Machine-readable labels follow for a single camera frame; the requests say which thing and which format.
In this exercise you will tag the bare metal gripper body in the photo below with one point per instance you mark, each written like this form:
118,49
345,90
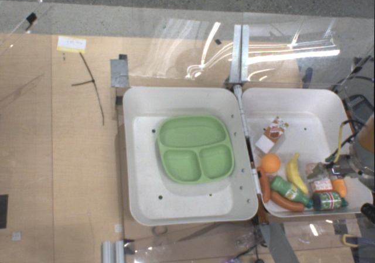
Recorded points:
343,168

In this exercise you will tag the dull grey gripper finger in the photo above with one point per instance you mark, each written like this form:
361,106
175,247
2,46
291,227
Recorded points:
320,171

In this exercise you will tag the red and white packet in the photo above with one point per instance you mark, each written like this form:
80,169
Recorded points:
321,185

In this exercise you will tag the orange carrot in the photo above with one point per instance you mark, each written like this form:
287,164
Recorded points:
340,188

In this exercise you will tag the yellow banana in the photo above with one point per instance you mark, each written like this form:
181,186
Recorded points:
294,172

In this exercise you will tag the green can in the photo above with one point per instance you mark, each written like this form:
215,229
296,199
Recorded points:
328,201

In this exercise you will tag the green bottle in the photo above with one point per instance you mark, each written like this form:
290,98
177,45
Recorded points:
285,190

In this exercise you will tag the orange sausage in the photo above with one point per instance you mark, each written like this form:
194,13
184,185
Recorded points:
265,185
285,202

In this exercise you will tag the orange ball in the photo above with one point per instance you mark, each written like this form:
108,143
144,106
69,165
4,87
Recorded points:
270,163

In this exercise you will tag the brown and white carton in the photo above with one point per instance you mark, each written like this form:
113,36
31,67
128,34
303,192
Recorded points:
271,136

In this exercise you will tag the white plastic tray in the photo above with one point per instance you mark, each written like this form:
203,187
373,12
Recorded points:
304,103
187,206

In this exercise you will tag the green divided plate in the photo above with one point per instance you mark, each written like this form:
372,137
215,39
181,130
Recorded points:
190,136

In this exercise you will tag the black cylinder on white bracket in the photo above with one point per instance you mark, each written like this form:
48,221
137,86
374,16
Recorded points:
368,212

